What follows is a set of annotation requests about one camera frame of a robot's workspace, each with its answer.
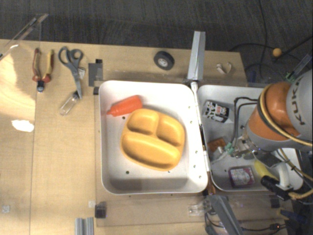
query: floor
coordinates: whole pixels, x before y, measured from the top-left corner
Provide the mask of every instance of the floor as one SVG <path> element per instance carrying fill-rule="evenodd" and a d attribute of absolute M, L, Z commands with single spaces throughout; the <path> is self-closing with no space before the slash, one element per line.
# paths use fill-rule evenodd
<path fill-rule="evenodd" d="M 312 7 L 313 0 L 0 0 L 0 38 L 11 39 L 37 13 L 49 13 L 44 41 L 190 49 L 200 30 L 207 50 L 240 52 L 247 79 L 270 83 L 312 51 Z M 273 60 L 274 47 L 301 42 Z M 312 172 L 312 156 L 304 163 Z"/>

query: yellow cable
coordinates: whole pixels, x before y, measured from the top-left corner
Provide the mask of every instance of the yellow cable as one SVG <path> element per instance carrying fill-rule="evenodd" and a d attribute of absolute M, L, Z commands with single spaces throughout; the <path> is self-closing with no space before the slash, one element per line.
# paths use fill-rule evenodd
<path fill-rule="evenodd" d="M 294 168 L 297 172 L 299 172 L 302 176 L 306 177 L 307 179 L 310 179 L 311 181 L 313 181 L 313 178 L 304 173 L 302 170 L 298 169 L 290 160 L 289 158 L 287 157 L 287 155 L 285 154 L 285 152 L 283 151 L 282 148 L 279 148 L 279 151 L 282 153 L 282 155 L 284 156 L 284 158 L 287 160 L 287 163 L 290 165 L 291 168 Z"/>
<path fill-rule="evenodd" d="M 279 127 L 274 121 L 273 119 L 269 116 L 268 114 L 268 111 L 265 107 L 265 93 L 266 91 L 269 89 L 269 87 L 271 86 L 270 85 L 267 85 L 264 90 L 262 91 L 261 93 L 261 96 L 260 96 L 260 106 L 261 106 L 261 111 L 265 117 L 265 119 L 269 122 L 269 124 L 276 130 L 278 131 L 281 135 L 283 135 L 284 137 L 288 138 L 288 139 L 291 139 L 297 143 L 300 143 L 300 144 L 303 144 L 303 145 L 307 145 L 307 146 L 310 146 L 310 147 L 313 147 L 313 144 L 310 143 L 310 142 L 306 142 L 304 140 L 301 140 L 301 139 L 298 139 L 292 135 L 290 135 L 288 132 L 286 132 L 285 130 L 283 130 L 281 127 Z"/>
<path fill-rule="evenodd" d="M 295 192 L 289 192 L 288 195 L 292 198 L 292 199 L 302 199 L 302 198 L 306 198 L 308 196 L 310 196 L 311 194 L 313 194 L 313 189 L 309 190 L 306 193 L 303 194 L 299 194 L 299 193 L 295 193 Z"/>

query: wire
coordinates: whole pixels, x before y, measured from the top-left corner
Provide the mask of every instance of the wire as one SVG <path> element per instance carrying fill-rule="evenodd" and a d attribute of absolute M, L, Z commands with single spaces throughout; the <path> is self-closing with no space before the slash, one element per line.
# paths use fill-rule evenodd
<path fill-rule="evenodd" d="M 296 193 L 296 192 L 289 192 L 288 195 L 293 199 L 302 199 L 302 198 L 306 198 L 308 196 L 310 196 L 311 194 L 313 194 L 313 189 L 309 190 L 306 193 L 300 194 L 300 193 Z"/>
<path fill-rule="evenodd" d="M 247 71 L 248 69 L 250 69 L 251 67 L 256 66 L 256 65 L 261 65 L 261 66 L 264 65 L 264 66 L 266 66 L 266 67 L 271 68 L 270 71 L 271 71 L 272 73 L 278 75 L 282 80 L 284 80 L 284 78 L 282 77 L 281 74 L 275 72 L 274 70 L 272 70 L 272 67 L 271 67 L 270 65 L 264 64 L 264 63 L 254 63 L 254 64 L 251 64 L 251 65 L 248 65 L 248 66 L 245 68 L 245 71 Z"/>
<path fill-rule="evenodd" d="M 267 90 L 269 89 L 269 87 L 271 86 L 270 85 L 267 85 L 264 90 L 262 91 L 261 93 L 261 96 L 260 96 L 260 107 L 261 107 L 261 111 L 265 117 L 265 119 L 267 120 L 267 122 L 276 130 L 278 131 L 282 136 L 288 138 L 288 139 L 291 139 L 297 143 L 300 143 L 302 145 L 307 145 L 307 146 L 310 146 L 310 147 L 313 147 L 312 143 L 311 142 L 308 142 L 308 141 L 305 141 L 305 140 L 302 140 L 302 139 L 299 139 L 299 138 L 296 138 L 292 135 L 290 135 L 288 132 L 286 132 L 284 129 L 282 129 L 281 127 L 279 127 L 274 121 L 273 119 L 269 116 L 268 114 L 268 111 L 266 109 L 266 105 L 265 105 L 265 93 L 267 92 Z"/>
<path fill-rule="evenodd" d="M 238 111 L 236 113 L 236 134 L 235 134 L 235 144 L 233 145 L 233 147 L 236 147 L 236 144 L 237 144 L 237 140 L 238 140 L 238 127 L 239 127 L 239 112 L 240 112 L 240 109 L 241 107 L 243 106 L 246 106 L 246 105 L 255 105 L 257 104 L 256 102 L 253 102 L 253 103 L 245 103 L 245 104 L 241 104 L 239 107 L 238 107 Z"/>
<path fill-rule="evenodd" d="M 307 179 L 310 179 L 311 181 L 313 181 L 313 178 L 312 178 L 310 175 L 308 175 L 308 174 L 304 173 L 302 170 L 298 169 L 298 168 L 290 161 L 290 159 L 287 157 L 287 155 L 285 154 L 285 152 L 283 151 L 282 148 L 279 148 L 279 151 L 283 154 L 285 160 L 288 161 L 287 164 L 288 164 L 291 168 L 293 168 L 295 171 L 299 172 L 302 176 L 306 177 Z"/>
<path fill-rule="evenodd" d="M 263 79 L 263 76 L 262 76 L 262 73 L 261 73 L 261 67 L 262 67 L 261 64 L 262 64 L 263 59 L 264 59 L 266 45 L 268 44 L 268 30 L 267 30 L 267 26 L 266 26 L 266 22 L 265 22 L 265 17 L 264 17 L 264 12 L 263 12 L 263 8 L 262 8 L 261 0 L 258 0 L 258 1 L 259 1 L 260 10 L 261 10 L 261 16 L 262 16 L 262 20 L 263 20 L 263 27 L 264 27 L 264 33 L 265 33 L 265 44 L 264 44 L 264 47 L 263 47 L 261 60 L 260 60 L 260 65 L 259 65 L 260 77 Z"/>
<path fill-rule="evenodd" d="M 274 234 L 278 233 L 279 231 L 281 231 L 282 229 L 286 229 L 286 227 L 279 228 L 275 232 L 267 234 L 267 235 L 274 235 Z"/>
<path fill-rule="evenodd" d="M 205 225 L 206 225 L 206 226 L 209 226 L 209 225 L 211 224 L 211 225 L 213 225 L 213 226 L 215 226 L 215 227 L 224 228 L 224 229 L 225 229 L 224 226 L 222 226 L 222 225 L 217 225 L 217 224 L 213 223 L 212 220 L 209 218 L 209 213 L 208 213 L 208 212 L 205 213 L 205 215 L 204 215 L 204 220 L 205 220 Z M 283 225 L 280 225 L 280 224 L 271 224 L 270 226 L 265 227 L 265 228 L 261 228 L 261 229 L 249 229 L 249 228 L 245 228 L 245 227 L 240 227 L 240 228 L 242 229 L 243 232 L 245 232 L 245 231 L 247 231 L 247 232 L 263 232 L 263 231 L 271 230 L 271 226 L 272 226 L 272 225 L 278 225 L 278 228 L 277 228 L 277 230 L 276 230 L 274 233 L 271 233 L 271 234 L 269 234 L 269 235 L 275 234 L 275 233 L 277 233 L 278 231 L 280 231 L 280 230 L 286 228 L 286 225 L 285 225 L 285 224 L 283 224 Z"/>
<path fill-rule="evenodd" d="M 294 170 L 294 172 L 295 172 L 300 178 L 302 178 L 303 182 L 306 183 L 306 185 L 307 185 L 308 187 L 310 187 L 311 189 L 313 189 L 311 183 L 308 182 L 307 179 L 306 179 L 304 176 L 301 175 L 301 173 L 299 173 L 297 170 L 295 170 L 296 167 L 295 167 L 295 166 L 291 166 L 291 165 L 288 163 L 290 160 L 289 160 L 289 159 L 286 160 L 286 159 L 279 153 L 278 150 L 277 150 L 276 152 L 277 152 L 277 154 L 280 156 L 280 158 L 281 158 L 285 163 L 287 163 L 287 164 L 291 167 L 291 170 Z"/>
<path fill-rule="evenodd" d="M 305 206 L 313 205 L 313 202 L 304 202 L 301 200 L 297 200 L 297 202 L 299 202 L 300 204 L 305 205 Z"/>
<path fill-rule="evenodd" d="M 206 226 L 209 226 L 209 225 L 211 224 L 211 225 L 213 225 L 213 226 L 215 226 L 215 227 L 225 228 L 224 226 L 214 224 L 214 223 L 212 222 L 212 220 L 210 220 L 210 218 L 209 218 L 209 213 L 208 213 L 208 212 L 205 213 L 205 215 L 204 215 L 204 220 L 205 220 Z"/>
<path fill-rule="evenodd" d="M 282 55 L 280 55 L 279 57 L 276 58 L 276 60 L 280 59 L 281 57 L 283 57 L 284 55 L 288 54 L 289 52 L 293 51 L 294 49 L 298 48 L 299 46 L 303 45 L 304 43 L 306 43 L 308 40 L 310 40 L 313 37 L 313 35 L 306 37 L 305 39 L 303 39 L 302 41 L 300 41 L 299 43 L 295 44 L 294 46 L 292 46 L 291 48 L 289 48 L 288 50 L 286 50 Z"/>
<path fill-rule="evenodd" d="M 235 100 L 234 100 L 234 129 L 233 129 L 233 134 L 232 134 L 231 139 L 230 139 L 231 143 L 233 143 L 234 140 L 235 140 L 236 124 L 237 124 L 237 102 L 240 99 L 246 99 L 246 100 L 250 100 L 250 101 L 253 101 L 253 102 L 257 102 L 258 101 L 257 99 L 251 99 L 251 98 L 246 97 L 246 96 L 240 96 L 240 97 L 235 98 Z"/>
<path fill-rule="evenodd" d="M 272 46 L 268 46 L 268 45 L 263 45 L 263 44 L 258 44 L 258 43 L 242 43 L 242 44 L 238 44 L 238 45 L 235 45 L 234 47 L 232 47 L 231 49 L 229 49 L 228 51 L 234 51 L 235 49 L 241 47 L 241 46 L 246 46 L 246 45 L 255 45 L 255 46 L 263 46 L 263 47 L 266 47 L 266 48 L 270 48 L 270 49 L 275 49 L 274 47 Z M 288 55 L 289 57 L 292 57 L 294 58 L 295 60 L 301 62 L 301 59 L 300 58 L 297 58 L 296 56 L 290 54 L 290 53 L 286 53 L 286 55 Z"/>

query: yellow foam object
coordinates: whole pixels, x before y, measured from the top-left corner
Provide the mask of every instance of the yellow foam object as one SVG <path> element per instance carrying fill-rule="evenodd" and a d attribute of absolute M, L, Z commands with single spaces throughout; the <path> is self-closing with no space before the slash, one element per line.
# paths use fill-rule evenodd
<path fill-rule="evenodd" d="M 131 161 L 167 171 L 180 161 L 185 143 L 184 127 L 174 118 L 150 109 L 138 109 L 127 118 L 120 149 Z"/>
<path fill-rule="evenodd" d="M 257 171 L 257 173 L 260 175 L 261 178 L 264 176 L 269 176 L 271 178 L 278 180 L 273 174 L 271 174 L 269 172 L 269 170 L 266 168 L 266 166 L 264 164 L 262 164 L 260 161 L 255 160 L 254 161 L 254 167 L 255 167 L 255 170 Z"/>

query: small can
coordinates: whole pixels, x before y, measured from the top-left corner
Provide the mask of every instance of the small can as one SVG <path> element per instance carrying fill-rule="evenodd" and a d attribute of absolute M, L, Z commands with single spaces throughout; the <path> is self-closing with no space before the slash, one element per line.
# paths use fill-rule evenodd
<path fill-rule="evenodd" d="M 255 183 L 252 169 L 249 166 L 232 167 L 228 170 L 228 175 L 234 188 L 245 188 Z"/>
<path fill-rule="evenodd" d="M 202 116 L 217 122 L 231 122 L 229 119 L 230 109 L 214 101 L 206 101 L 202 109 Z"/>

